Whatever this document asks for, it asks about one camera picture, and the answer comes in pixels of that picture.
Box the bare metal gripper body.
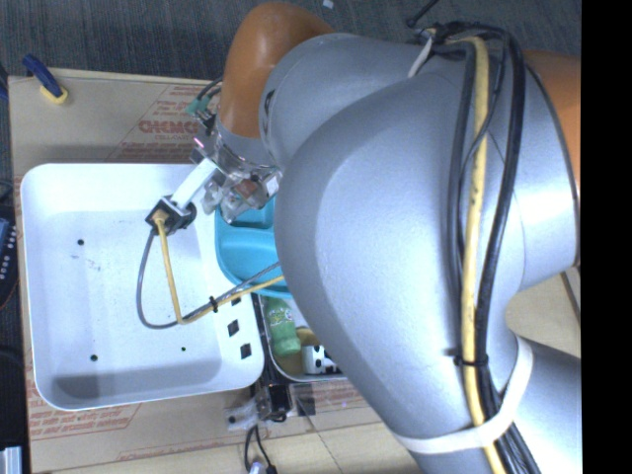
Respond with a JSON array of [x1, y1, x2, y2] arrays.
[[191, 130, 284, 212]]

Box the blue divided plate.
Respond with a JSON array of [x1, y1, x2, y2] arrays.
[[213, 194, 293, 300]]

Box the green plastic bottle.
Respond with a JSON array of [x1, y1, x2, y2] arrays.
[[264, 295, 303, 357]]

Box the yellow banana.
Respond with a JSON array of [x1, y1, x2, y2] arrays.
[[275, 326, 323, 378]]

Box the brown cardboard board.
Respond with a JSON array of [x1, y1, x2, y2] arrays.
[[7, 66, 583, 474]]

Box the white cube with black dots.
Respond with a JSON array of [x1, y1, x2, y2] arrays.
[[301, 344, 343, 377]]

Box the black cylinder on white bracket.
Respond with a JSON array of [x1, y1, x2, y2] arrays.
[[144, 157, 219, 237]]

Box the black block with wires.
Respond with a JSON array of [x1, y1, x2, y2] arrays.
[[252, 381, 318, 423]]

